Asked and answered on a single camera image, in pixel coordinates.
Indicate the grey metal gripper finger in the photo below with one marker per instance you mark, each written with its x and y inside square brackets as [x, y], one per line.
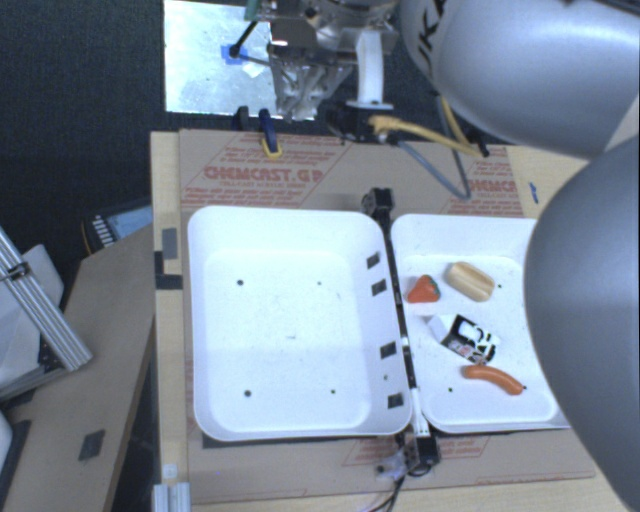
[289, 92]
[324, 85]

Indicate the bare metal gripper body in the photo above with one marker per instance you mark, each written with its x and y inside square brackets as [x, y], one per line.
[300, 30]

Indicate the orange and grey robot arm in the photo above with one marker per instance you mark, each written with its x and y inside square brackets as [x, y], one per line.
[525, 60]

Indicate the brown cardboard board red print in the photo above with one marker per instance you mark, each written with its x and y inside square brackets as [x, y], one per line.
[280, 165]

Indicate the orange carrot with green top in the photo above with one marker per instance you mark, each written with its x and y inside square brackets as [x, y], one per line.
[422, 291]

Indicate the white plastic tray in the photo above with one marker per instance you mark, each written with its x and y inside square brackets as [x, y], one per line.
[285, 325]
[440, 405]

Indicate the thin black and white rod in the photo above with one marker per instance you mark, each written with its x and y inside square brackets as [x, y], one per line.
[400, 310]

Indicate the tan bread bun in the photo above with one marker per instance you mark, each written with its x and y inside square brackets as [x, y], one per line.
[470, 281]

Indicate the black and white carton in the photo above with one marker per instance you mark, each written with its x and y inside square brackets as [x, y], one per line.
[467, 340]

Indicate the orange sausage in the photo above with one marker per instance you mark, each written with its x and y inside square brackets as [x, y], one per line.
[492, 377]

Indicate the black cylinder on white bracket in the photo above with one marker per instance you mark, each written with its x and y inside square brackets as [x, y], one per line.
[370, 65]

